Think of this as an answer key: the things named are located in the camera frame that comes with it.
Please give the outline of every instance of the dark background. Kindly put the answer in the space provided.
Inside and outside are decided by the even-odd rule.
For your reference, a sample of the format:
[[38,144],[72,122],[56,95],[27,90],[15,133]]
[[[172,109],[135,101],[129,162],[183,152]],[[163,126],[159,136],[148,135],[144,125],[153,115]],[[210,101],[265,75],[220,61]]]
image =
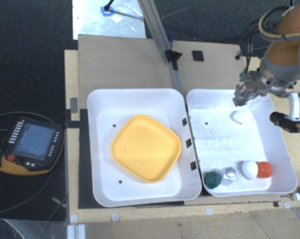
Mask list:
[[[244,26],[290,0],[154,0],[175,40],[242,44]],[[266,42],[255,37],[255,47]],[[65,125],[64,50],[77,49],[72,39],[72,0],[0,0],[0,114],[35,112]],[[18,116],[0,119],[8,128]],[[18,177],[0,173],[0,211],[33,196],[50,174]],[[0,218],[47,220],[65,197],[62,154],[47,187],[33,200]],[[60,208],[53,221],[65,219]]]

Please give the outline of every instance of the red ball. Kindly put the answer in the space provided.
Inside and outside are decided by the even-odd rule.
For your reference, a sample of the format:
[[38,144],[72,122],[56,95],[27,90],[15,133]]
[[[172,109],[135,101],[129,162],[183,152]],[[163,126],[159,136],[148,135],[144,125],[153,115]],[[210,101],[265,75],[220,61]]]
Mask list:
[[272,175],[272,167],[268,162],[258,163],[258,178],[269,178]]

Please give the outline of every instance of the red emergency stop button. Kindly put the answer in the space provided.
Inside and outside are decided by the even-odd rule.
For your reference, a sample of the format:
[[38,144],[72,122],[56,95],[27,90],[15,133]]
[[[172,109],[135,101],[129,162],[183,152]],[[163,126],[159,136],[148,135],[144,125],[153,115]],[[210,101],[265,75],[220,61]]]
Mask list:
[[16,156],[14,154],[9,154],[6,159],[10,162],[14,162],[16,160]]

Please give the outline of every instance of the dark green ball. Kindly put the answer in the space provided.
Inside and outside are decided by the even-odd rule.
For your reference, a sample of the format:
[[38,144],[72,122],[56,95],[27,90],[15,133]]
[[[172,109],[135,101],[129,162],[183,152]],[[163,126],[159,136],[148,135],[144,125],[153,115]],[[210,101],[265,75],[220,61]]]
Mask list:
[[204,177],[204,183],[209,189],[214,189],[221,183],[221,175],[217,172],[209,172]]

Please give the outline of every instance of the yellow bowl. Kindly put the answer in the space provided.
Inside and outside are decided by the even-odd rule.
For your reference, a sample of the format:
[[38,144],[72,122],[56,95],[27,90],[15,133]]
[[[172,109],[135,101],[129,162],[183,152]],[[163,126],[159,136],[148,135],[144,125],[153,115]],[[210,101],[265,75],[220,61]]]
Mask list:
[[172,169],[182,151],[177,134],[147,115],[131,117],[110,146],[112,158],[145,182],[158,182]]

